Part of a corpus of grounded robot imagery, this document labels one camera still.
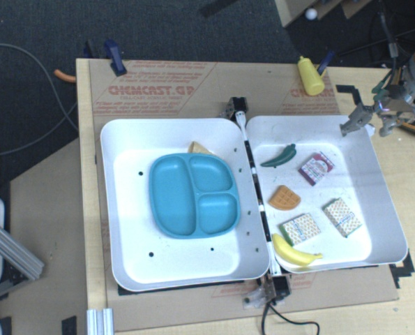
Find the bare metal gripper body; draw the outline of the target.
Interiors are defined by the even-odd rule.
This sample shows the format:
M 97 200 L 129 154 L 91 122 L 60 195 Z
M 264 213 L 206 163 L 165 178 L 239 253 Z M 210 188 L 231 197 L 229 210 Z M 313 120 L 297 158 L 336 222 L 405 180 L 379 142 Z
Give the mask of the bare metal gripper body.
M 415 117 L 415 91 L 405 85 L 390 84 L 384 87 L 386 91 L 380 104 L 380 116 Z

